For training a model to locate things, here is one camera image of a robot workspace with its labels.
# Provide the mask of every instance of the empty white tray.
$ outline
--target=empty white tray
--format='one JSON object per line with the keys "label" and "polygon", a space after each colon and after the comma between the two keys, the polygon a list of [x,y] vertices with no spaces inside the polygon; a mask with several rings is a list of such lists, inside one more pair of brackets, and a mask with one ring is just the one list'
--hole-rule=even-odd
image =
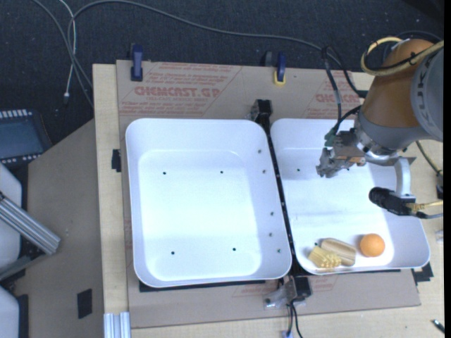
{"label": "empty white tray", "polygon": [[[271,127],[299,264],[318,275],[425,265],[430,253],[420,219],[389,213],[368,198],[373,187],[395,190],[393,167],[355,165],[332,178],[316,173],[324,135],[334,124],[334,120],[280,119]],[[340,129],[352,126],[353,122],[346,120]],[[367,233],[384,238],[386,248],[381,256],[367,258],[357,253],[355,265],[333,270],[318,269],[307,258],[315,244],[329,237],[358,250],[359,240]]]}
{"label": "empty white tray", "polygon": [[292,258],[266,134],[143,118],[125,133],[135,272],[151,287],[268,280]]}

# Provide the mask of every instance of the blue clamp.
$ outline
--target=blue clamp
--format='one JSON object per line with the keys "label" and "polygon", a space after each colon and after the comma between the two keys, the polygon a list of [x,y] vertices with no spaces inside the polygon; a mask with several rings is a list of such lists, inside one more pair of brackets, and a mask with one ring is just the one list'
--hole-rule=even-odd
{"label": "blue clamp", "polygon": [[277,56],[277,71],[274,72],[274,83],[276,85],[285,85],[287,82],[285,77],[285,67],[287,65],[287,57],[284,53],[279,52]]}
{"label": "blue clamp", "polygon": [[142,81],[142,54],[143,54],[142,45],[133,44],[131,53],[133,66],[131,68],[131,78],[130,78],[133,82]]}

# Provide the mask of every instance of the orange ball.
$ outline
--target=orange ball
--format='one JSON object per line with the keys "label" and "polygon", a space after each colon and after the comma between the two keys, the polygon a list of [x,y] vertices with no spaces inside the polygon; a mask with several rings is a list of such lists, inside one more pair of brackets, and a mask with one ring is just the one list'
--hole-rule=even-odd
{"label": "orange ball", "polygon": [[380,256],[385,250],[385,242],[378,234],[364,235],[360,241],[360,251],[364,256]]}

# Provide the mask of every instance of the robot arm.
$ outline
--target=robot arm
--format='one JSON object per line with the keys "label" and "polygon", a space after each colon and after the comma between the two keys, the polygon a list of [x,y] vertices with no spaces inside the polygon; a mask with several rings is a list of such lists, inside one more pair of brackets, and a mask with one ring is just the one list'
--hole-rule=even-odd
{"label": "robot arm", "polygon": [[[366,56],[381,42],[399,41],[379,70],[366,66]],[[398,215],[416,213],[410,194],[409,164],[414,158],[398,155],[421,139],[443,141],[443,41],[432,44],[422,39],[400,41],[385,38],[373,43],[362,56],[364,71],[375,75],[359,107],[354,127],[327,138],[317,173],[333,177],[342,169],[367,162],[392,165],[397,175],[396,191],[374,188],[370,200]]]}

